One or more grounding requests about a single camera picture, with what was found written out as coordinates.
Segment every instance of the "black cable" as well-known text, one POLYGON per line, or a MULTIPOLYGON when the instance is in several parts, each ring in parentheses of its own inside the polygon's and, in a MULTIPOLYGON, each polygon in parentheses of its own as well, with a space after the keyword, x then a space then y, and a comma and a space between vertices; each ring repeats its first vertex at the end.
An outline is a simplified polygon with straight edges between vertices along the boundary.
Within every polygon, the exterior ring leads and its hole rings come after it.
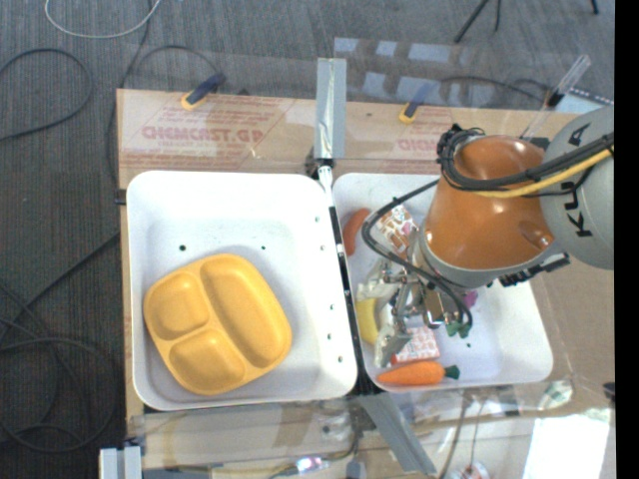
MULTIPOLYGON (((6 352, 10 352, 10 351, 15 351, 16 349, 19 349, 21 347, 24 346, 30 346, 30 345, 36 345, 36 344, 46 344, 47 347, 51 347, 52 348, 52 352, 53 355, 55 355, 55 358, 57 360, 57 362, 59 363, 59 365, 66 371, 67 375, 71 378, 72 383, 74 386, 79 385, 79 380, 75 374, 75 371, 73 371, 73 369, 66 363, 66 361, 59 355, 57 348, 55 348, 55 345, 58 344, 65 344, 67 346, 72 346, 75 348, 78 348, 80 350, 83 350, 86 353, 89 353, 91 355, 93 355, 94 357, 100 357, 102 363, 104 364, 105 368, 107 369, 107 372, 109 373, 109 375, 111 376, 109 379, 109 383, 112 385, 113 387, 113 395, 110 396, 112 402, 111 405, 109 406, 108 410, 107 410, 107 415, 104 417, 104 420, 102 422, 102 424, 96 428, 91 434, 89 434, 88 436, 86 436, 84 439, 81 438, 79 435, 77 435, 75 432, 66 429, 64 427, 58 426, 58 425, 54 425, 54 424, 47 424, 44 422, 44 419, 49 415, 54 400, 51 401, 51 403, 49 404, 46 414, 45 416, 42 418, 42 420, 40 422, 37 422, 35 424, 31 424, 29 426, 25 426, 22 428, 19 428, 18 430, 13 430, 10 429, 6 426, 6 424, 4 424, 4 422, 0 419, 0 429, 2 429, 10 438, 11 440, 33 450, 33 451, 37 451, 37 452, 41 452, 41 453, 48 453, 48 454, 54 454, 54 453, 68 453, 68 452, 72 452, 75 450, 79 450, 81 448, 84 448, 86 446, 88 446, 89 444, 91 444, 92 442, 94 442, 108 427, 108 425, 111 423, 111 421, 113 420, 113 416, 115 414, 115 410, 116 410, 116 406, 117 406, 117 399, 116 399, 116 385, 118 384, 118 378, 115 375, 115 370, 116 367, 114 364, 111 363, 111 360, 109 359, 108 356, 106 356, 104 353, 100 352, 97 348, 89 346, 88 344, 85 344, 79 340, 75 340, 75 339, 69 339, 69 338, 64 338, 64 337, 56 337, 56 336, 52 336, 52 335, 48 335, 47 334, 47 330, 46 330, 46 326, 44 325, 44 322, 35 314, 35 312, 33 312, 33 310, 31 310, 30 306, 31 304, 33 304, 37 299, 39 299, 42 295, 44 295, 46 292, 48 292, 51 288, 53 288, 55 285, 57 285, 62 279, 67 278, 70 274, 72 274, 73 272, 75 272, 77 269, 79 269, 83 264, 85 264, 88 260, 92 259, 93 257, 95 257, 95 255, 97 255, 99 252, 103 251, 105 248, 107 248, 108 246, 110 246, 111 244, 117 242, 117 237, 119 236, 119 233, 115 234, 114 236, 108 238, 107 240, 105 240, 103 243, 101 243, 96 249, 92 250, 90 253, 88 253, 87 255, 83 256, 80 260, 78 260, 75 264, 73 264, 72 266, 70 266, 66 271, 64 271, 62 273, 62 275, 58 276, 58 278, 56 278, 54 281, 52 281, 51 283, 49 283, 44 289, 42 289, 38 294, 36 294, 33 298, 31 298, 30 301, 25 301, 23 300, 17 293, 15 293, 11 288, 9 288, 6 283, 4 281, 2 281, 2 279, 0 279, 0 292, 3 292, 5 295, 7 295, 11 300, 14 301, 14 303, 16 303, 18 305, 18 307, 20 308, 20 311, 18 312, 18 314, 16 314, 13 318, 13 320, 8 319, 6 317, 0 317, 0 323, 6 325, 9 328, 14 328, 17 329, 19 331, 21 331, 22 333, 26 333, 27 335, 30 336, 29 339, 23 339, 20 340, 18 342, 6 345, 6 344, 2 344, 4 338, 6 337, 6 333, 4 335, 0 335, 0 353, 6 353, 6 352), (16 323, 16 320, 20 317, 20 315, 22 313, 25 313, 27 315, 30 316, 31 319, 33 319, 35 321, 35 323, 38 326, 38 329, 40 330, 41 334, 38 334, 36 332, 33 332, 29 329, 27 329, 26 327, 24 327, 23 325, 20 325, 18 323, 16 323), (56 430, 60 433, 65 433, 67 435, 72 435, 74 437, 74 440, 76 440, 76 443, 70 446, 65 446, 65 447, 57 447, 57 448, 51 448, 51 447, 43 447, 43 446, 39 446, 39 445, 35 445, 31 442, 29 442, 28 440, 26 440, 24 438, 24 436, 21 436, 23 434, 26 433, 32 433, 34 431, 38 431, 38 430, 56 430)), ((57 381, 59 380, 59 378, 56 376, 56 388, 57 388, 57 381)), ((90 416, 87 407, 88 407, 88 399, 85 395, 82 395, 82 392, 80 390, 80 388, 76 388, 76 391, 78 392, 78 395, 81 397, 81 402, 82 402, 82 407, 83 407, 83 411, 84 411, 84 417, 87 421, 88 424, 90 424, 90 416)))
POLYGON ((581 146, 570 153, 566 153, 541 165, 521 173, 490 180, 478 180, 462 175, 456 168, 454 155, 458 147, 468 140, 476 138, 475 130, 461 130, 451 135, 446 134, 440 140, 438 161, 441 164, 442 176, 456 189, 464 191, 506 191, 508 186, 529 181, 540 181, 545 177, 560 173, 575 166, 593 155, 609 150, 614 145, 614 132, 602 136, 600 139, 581 146))
MULTIPOLYGON (((149 52, 147 52, 144 57, 140 58, 140 60, 137 60, 142 47, 144 46, 144 41, 142 43, 140 43, 140 50, 138 50, 138 53, 136 54, 136 56, 134 57, 133 61, 131 62, 131 64, 129 65, 124 77, 122 78, 122 81, 120 83, 120 85, 118 86, 119 88, 124 88, 128 78, 134 73, 134 69, 136 68, 140 68, 140 66, 142 66, 150 57, 152 57, 153 55, 156 55, 162 51, 167 51, 167 50, 177 50, 177 51, 183 51, 192 55, 195 55, 197 57, 199 57, 200 59, 202 59, 203 61, 205 61, 207 63, 207 65, 213 70, 214 73, 219 73, 219 69, 216 67, 216 65, 209 59, 207 58, 206 55, 193 50, 191 48, 189 48, 188 46, 183 46, 183 45, 177 45, 177 44, 170 44, 170 45, 165 45, 165 46, 160 46, 158 48, 155 48, 149 52)), ((114 106, 112 111, 111 111, 111 117, 109 119, 109 126, 107 128, 107 137, 111 137, 111 134, 113 133, 113 125, 115 123, 115 113, 116 113, 116 107, 114 106)), ((114 185, 117 184, 117 172, 116 172, 116 166, 115 166, 115 162, 114 162, 114 152, 113 152, 113 148, 110 147, 109 141, 107 140, 106 142, 106 147, 107 147, 107 151, 106 151, 106 156, 107 156, 107 163, 109 166, 109 175, 111 176, 111 180, 113 181, 114 185)))
POLYGON ((432 181, 422 187, 419 187, 413 190, 412 192, 409 192, 399 198, 393 199, 390 203, 386 204, 385 206, 378 209, 374 213, 371 213, 361 226, 361 237, 363 238, 363 241, 370 248, 372 248, 375 252, 377 252, 382 257, 385 257, 388 260, 396 262, 402 265, 403 267, 405 267, 408 271, 411 271, 412 273, 415 273, 416 275, 425 278, 428 282, 433 284, 435 287, 438 287, 442 292, 450 296, 450 298, 452 298, 452 300, 454 301, 457 307, 457 310, 459 311, 459 316, 460 316, 459 322, 463 323, 463 318, 465 317, 466 325, 467 325, 467 328, 469 329, 472 326, 472 314, 470 310, 468 309, 468 307, 466 306, 466 304, 464 303, 463 299, 461 299, 461 297, 448 285, 448 283, 444 279, 437 277, 418 266, 415 266, 414 264, 403 259, 396 253, 386 249, 377 240, 375 240, 375 238, 373 238, 371 234, 372 228, 379 221, 379 219, 381 219, 381 217, 383 217, 389 211, 392 211, 394 208, 396 208, 400 204, 403 204, 404 202, 408 201, 409 199, 412 199, 413 197, 423 192, 426 192, 427 190, 430 190, 437 183, 438 183, 438 180, 432 181))
POLYGON ((496 85, 498 87, 503 87, 504 89, 508 89, 509 91, 513 91, 513 92, 517 92, 519 94, 522 94, 523 96, 531 98, 531 99, 533 99, 535 101, 543 102, 543 98, 540 98, 536 94, 533 94, 533 93, 528 92, 528 91, 524 91, 523 89, 519 89, 518 87, 516 87, 513 84, 508 84, 506 82, 500 82, 499 80, 494 80, 492 78, 486 78, 486 77, 474 76, 474 75, 458 75, 458 76, 449 76, 449 77, 442 78, 441 80, 437 80, 437 81, 440 84, 442 84, 442 83, 457 82, 457 81, 463 81, 463 80, 469 80, 471 82, 483 82, 483 83, 487 83, 487 84, 490 84, 490 85, 496 85))
MULTIPOLYGON (((153 0, 147 0, 147 5, 149 6, 149 11, 151 11, 153 9, 153 0)), ((151 23, 150 21, 147 21, 145 23, 144 33, 142 34, 142 38, 140 39, 140 43, 138 44, 136 53, 134 54, 133 59, 131 59, 131 62, 129 63, 129 65, 127 66, 127 69, 125 70, 124 75, 122 76, 120 80, 120 83, 118 83, 118 85, 116 86, 117 89, 124 88, 124 84, 126 83, 127 78, 129 78, 129 75, 131 74, 131 71, 133 70, 133 67, 136 64, 138 57, 140 56, 140 53, 142 52, 142 48, 144 47, 144 45, 147 42, 147 39, 149 38, 150 23, 151 23)), ((107 130, 105 132, 105 154, 107 157, 107 171, 108 171, 109 177, 111 178, 111 182, 113 183, 115 190, 118 188, 118 172, 117 172, 117 166, 115 165, 115 162, 114 162, 114 158, 117 155, 114 156, 112 153, 113 148, 111 147, 110 139, 113 133, 113 125, 115 123, 117 106, 118 106, 117 98, 114 98, 113 106, 111 107, 109 122, 107 124, 107 130)))
POLYGON ((514 87, 516 87, 517 85, 524 85, 524 84, 534 85, 535 87, 538 87, 539 89, 541 89, 541 91, 543 91, 544 93, 546 93, 547 91, 551 89, 549 85, 539 82, 538 80, 533 80, 532 78, 517 78, 514 82, 512 82, 512 85, 514 87))
POLYGON ((45 123, 42 125, 38 125, 38 126, 33 126, 30 128, 25 128, 22 130, 18 130, 15 132, 11 132, 9 135, 5 135, 3 137, 0 137, 0 142, 5 141, 5 140, 9 140, 9 139, 15 139, 18 137, 22 137, 24 135, 30 135, 32 133, 38 132, 38 131, 42 131, 42 130, 46 130, 48 128, 53 128, 54 126, 58 126, 59 124, 64 123, 65 121, 68 121, 69 119, 71 119, 72 117, 74 117, 76 114, 78 114, 85 106, 86 104, 89 102, 89 99, 91 98, 91 95, 93 94, 93 86, 94 86, 94 82, 93 82, 93 77, 91 76, 91 72, 89 71, 89 69, 84 65, 84 63, 78 59, 77 57, 75 57, 74 55, 70 54, 69 52, 66 52, 64 50, 60 50, 58 48, 34 48, 31 50, 25 50, 23 52, 18 53, 17 55, 14 55, 13 57, 11 57, 8 61, 6 61, 1 67, 0 67, 0 76, 2 75, 2 73, 4 71, 6 71, 9 66, 11 66, 14 62, 16 62, 17 60, 23 58, 23 57, 27 57, 29 55, 35 55, 38 53, 55 53, 55 54, 59 54, 59 55, 64 55, 65 57, 71 59, 73 62, 75 62, 78 66, 80 66, 80 68, 82 69, 82 72, 86 78, 87 81, 87 88, 86 91, 82 97, 82 101, 80 102, 80 104, 73 110, 71 110, 69 113, 65 114, 64 116, 55 119, 49 123, 45 123))
POLYGON ((572 185, 570 188, 566 189, 566 190, 558 190, 555 192, 542 192, 542 193, 536 193, 536 194, 528 194, 525 196, 522 196, 524 199, 537 199, 540 197, 561 197, 561 196, 567 196, 569 194, 574 194, 577 189, 579 187, 581 187, 586 180, 588 179, 588 177, 590 176, 590 173, 593 171, 594 167, 589 167, 588 169, 586 169, 581 176, 579 177, 579 180, 577 181, 577 183, 575 183, 574 185, 572 185))

